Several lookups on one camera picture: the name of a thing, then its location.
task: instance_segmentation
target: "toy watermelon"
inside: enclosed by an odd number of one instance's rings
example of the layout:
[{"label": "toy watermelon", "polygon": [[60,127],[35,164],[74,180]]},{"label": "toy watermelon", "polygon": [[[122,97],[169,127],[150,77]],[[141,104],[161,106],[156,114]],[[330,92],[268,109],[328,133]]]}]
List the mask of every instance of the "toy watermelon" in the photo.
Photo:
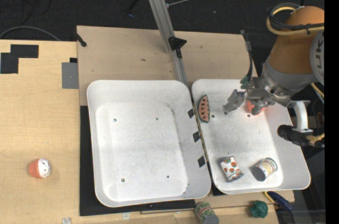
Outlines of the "toy watermelon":
[{"label": "toy watermelon", "polygon": [[203,96],[198,103],[199,119],[204,122],[210,121],[210,106],[208,103],[207,95]]}]

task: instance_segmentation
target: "can lid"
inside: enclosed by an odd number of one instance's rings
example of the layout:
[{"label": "can lid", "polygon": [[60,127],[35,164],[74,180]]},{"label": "can lid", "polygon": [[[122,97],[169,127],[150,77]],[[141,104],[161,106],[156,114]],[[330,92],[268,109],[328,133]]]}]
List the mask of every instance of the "can lid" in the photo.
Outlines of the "can lid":
[{"label": "can lid", "polygon": [[206,217],[202,224],[219,224],[219,218],[217,216]]}]

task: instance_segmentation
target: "black clamp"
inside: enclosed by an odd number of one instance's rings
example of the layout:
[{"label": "black clamp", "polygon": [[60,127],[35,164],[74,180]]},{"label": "black clamp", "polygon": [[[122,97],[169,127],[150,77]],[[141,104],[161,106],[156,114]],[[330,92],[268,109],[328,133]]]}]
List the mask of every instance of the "black clamp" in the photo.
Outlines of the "black clamp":
[{"label": "black clamp", "polygon": [[176,51],[176,56],[178,58],[182,58],[181,50],[180,48],[185,45],[187,40],[179,39],[176,37],[170,37],[168,39],[169,45],[171,46],[172,51]]}]

